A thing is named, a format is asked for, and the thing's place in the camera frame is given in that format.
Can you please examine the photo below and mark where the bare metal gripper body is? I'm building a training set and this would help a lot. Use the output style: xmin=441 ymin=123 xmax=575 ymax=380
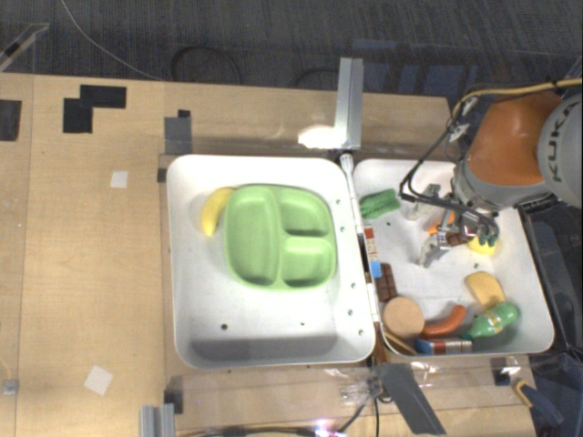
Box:
xmin=435 ymin=208 xmax=501 ymax=247

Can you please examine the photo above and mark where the white plastic tray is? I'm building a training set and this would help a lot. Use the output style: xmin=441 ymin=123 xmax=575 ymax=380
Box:
xmin=353 ymin=158 xmax=557 ymax=359
xmin=165 ymin=154 xmax=377 ymax=371

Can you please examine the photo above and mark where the orange carrot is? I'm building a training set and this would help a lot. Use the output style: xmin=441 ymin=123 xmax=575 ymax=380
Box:
xmin=427 ymin=210 xmax=456 ymax=237

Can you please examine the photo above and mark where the yellow rounded toy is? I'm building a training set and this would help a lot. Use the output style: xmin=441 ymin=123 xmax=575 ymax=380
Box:
xmin=468 ymin=234 xmax=499 ymax=257

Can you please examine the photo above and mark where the clear plastic bottle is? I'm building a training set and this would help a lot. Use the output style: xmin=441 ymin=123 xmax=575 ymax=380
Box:
xmin=402 ymin=183 xmax=443 ymax=222

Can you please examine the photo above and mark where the brown chocolate bar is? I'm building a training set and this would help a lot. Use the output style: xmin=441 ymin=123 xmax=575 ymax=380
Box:
xmin=377 ymin=263 xmax=399 ymax=302

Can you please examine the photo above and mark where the white carton with red print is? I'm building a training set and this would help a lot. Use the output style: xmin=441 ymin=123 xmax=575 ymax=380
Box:
xmin=363 ymin=227 xmax=381 ymax=264

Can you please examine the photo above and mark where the yellow bread slice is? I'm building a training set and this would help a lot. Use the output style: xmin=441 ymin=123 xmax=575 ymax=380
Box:
xmin=464 ymin=270 xmax=507 ymax=311

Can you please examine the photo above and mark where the round tan biscuit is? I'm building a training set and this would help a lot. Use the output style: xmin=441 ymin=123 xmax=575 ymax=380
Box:
xmin=382 ymin=296 xmax=426 ymax=340

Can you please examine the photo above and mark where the red sausage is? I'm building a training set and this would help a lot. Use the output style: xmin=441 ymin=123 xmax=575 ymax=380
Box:
xmin=420 ymin=304 xmax=468 ymax=340

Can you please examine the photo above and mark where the green bottle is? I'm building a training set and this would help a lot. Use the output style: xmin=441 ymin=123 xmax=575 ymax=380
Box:
xmin=458 ymin=300 xmax=521 ymax=342

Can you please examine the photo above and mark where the green divided plate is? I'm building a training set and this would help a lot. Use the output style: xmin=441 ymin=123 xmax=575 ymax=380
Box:
xmin=222 ymin=184 xmax=340 ymax=295

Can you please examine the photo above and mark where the yellow banana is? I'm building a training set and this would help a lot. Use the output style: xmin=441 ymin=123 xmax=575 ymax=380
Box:
xmin=200 ymin=187 xmax=237 ymax=239

